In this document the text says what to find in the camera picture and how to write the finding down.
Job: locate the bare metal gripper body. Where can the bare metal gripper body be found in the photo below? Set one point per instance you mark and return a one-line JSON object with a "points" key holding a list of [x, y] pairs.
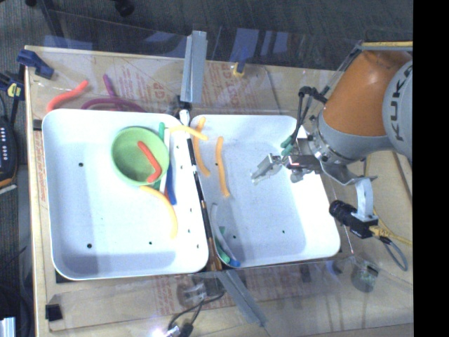
{"points": [[306, 163]]}

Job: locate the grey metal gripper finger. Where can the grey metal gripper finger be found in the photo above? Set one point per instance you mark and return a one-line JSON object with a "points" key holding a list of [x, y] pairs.
{"points": [[263, 176], [269, 161]]}

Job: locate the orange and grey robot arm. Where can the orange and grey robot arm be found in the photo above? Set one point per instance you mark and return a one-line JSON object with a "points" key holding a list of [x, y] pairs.
{"points": [[358, 97]]}

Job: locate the white plastic tray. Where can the white plastic tray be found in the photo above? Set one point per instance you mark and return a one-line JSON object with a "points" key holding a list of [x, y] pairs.
{"points": [[105, 216], [273, 216]]}

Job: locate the orange foam stick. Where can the orange foam stick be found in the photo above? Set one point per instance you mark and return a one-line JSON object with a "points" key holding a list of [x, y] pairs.
{"points": [[221, 167], [198, 153]]}

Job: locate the white foam stick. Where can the white foam stick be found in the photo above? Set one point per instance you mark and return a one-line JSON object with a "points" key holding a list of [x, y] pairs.
{"points": [[214, 223]]}

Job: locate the yellow curved foam stick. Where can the yellow curved foam stick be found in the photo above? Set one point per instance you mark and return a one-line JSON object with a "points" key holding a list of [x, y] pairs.
{"points": [[168, 205], [191, 132]]}

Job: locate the green foam stick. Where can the green foam stick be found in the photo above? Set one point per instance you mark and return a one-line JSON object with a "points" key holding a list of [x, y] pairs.
{"points": [[222, 249], [161, 132]]}

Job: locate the blue foam stick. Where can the blue foam stick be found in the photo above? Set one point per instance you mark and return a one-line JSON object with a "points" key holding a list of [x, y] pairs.
{"points": [[170, 188], [235, 263]]}

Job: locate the red bent foam stick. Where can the red bent foam stick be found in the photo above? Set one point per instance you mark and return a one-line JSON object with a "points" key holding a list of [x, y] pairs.
{"points": [[154, 163]]}

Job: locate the green bowl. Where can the green bowl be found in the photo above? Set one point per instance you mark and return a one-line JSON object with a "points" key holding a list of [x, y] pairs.
{"points": [[128, 156]]}

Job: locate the purple foam stick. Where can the purple foam stick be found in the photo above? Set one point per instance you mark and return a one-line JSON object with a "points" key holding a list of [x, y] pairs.
{"points": [[112, 102], [109, 84]]}

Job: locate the brown cardboard board, red print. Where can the brown cardboard board, red print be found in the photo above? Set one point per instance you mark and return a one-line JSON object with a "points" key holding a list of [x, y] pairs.
{"points": [[105, 304]]}

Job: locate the red-orange wavy foam stick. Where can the red-orange wavy foam stick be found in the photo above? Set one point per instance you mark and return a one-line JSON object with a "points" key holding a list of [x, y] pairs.
{"points": [[65, 97]]}

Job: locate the black cylinder on white bracket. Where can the black cylinder on white bracket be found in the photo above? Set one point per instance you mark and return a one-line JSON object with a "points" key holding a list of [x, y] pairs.
{"points": [[350, 218]]}

